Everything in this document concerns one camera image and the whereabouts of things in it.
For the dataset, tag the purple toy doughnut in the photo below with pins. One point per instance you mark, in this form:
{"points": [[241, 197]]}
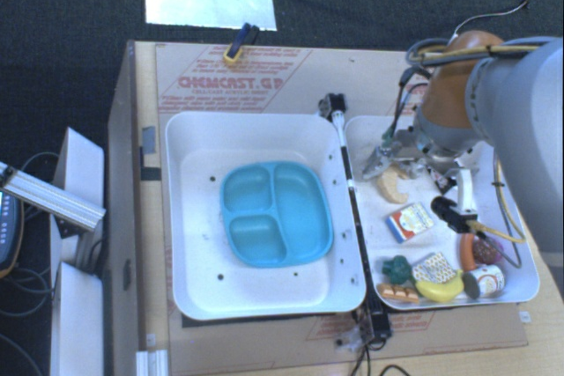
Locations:
{"points": [[487, 251]]}

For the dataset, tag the brown toy waffle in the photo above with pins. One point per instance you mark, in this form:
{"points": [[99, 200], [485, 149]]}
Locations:
{"points": [[398, 292]]}

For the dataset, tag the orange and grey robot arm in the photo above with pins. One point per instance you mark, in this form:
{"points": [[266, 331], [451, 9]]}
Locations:
{"points": [[511, 101]]}

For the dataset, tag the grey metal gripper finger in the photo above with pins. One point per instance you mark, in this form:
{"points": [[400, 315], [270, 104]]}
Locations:
{"points": [[412, 170], [376, 163]]}

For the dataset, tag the white small can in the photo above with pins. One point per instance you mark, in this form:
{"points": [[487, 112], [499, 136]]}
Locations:
{"points": [[487, 281]]}

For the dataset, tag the white patterned packet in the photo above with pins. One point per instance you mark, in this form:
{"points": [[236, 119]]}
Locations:
{"points": [[434, 267]]}

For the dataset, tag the red and yellow carton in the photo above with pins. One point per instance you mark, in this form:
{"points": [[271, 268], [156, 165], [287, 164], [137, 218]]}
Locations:
{"points": [[410, 222]]}

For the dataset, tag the white plastic tray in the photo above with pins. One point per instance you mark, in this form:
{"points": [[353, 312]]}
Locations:
{"points": [[440, 189], [198, 136]]}

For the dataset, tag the green toy broccoli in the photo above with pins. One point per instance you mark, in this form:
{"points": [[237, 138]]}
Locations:
{"points": [[396, 268]]}

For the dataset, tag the brown cardboard board red print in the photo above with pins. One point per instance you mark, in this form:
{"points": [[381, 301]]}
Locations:
{"points": [[352, 75]]}

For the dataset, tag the black cylinder on white bracket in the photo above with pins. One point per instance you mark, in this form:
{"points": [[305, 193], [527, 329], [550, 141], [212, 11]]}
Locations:
{"points": [[454, 213]]}

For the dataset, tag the thin black and white rod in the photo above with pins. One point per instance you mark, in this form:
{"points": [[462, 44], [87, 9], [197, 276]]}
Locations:
{"points": [[352, 193]]}

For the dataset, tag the orange toy sausage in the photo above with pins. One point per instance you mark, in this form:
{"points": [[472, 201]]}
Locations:
{"points": [[467, 253]]}

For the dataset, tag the blue divided plate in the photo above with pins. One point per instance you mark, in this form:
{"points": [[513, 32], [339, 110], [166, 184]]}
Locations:
{"points": [[275, 213]]}

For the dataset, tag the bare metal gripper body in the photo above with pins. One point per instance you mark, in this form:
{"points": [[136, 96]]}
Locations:
{"points": [[423, 152]]}

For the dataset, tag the tan toy bread slice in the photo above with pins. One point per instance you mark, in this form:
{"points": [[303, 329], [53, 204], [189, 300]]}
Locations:
{"points": [[390, 188]]}

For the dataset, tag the yellow banana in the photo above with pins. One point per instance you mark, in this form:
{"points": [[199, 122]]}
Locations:
{"points": [[440, 290]]}

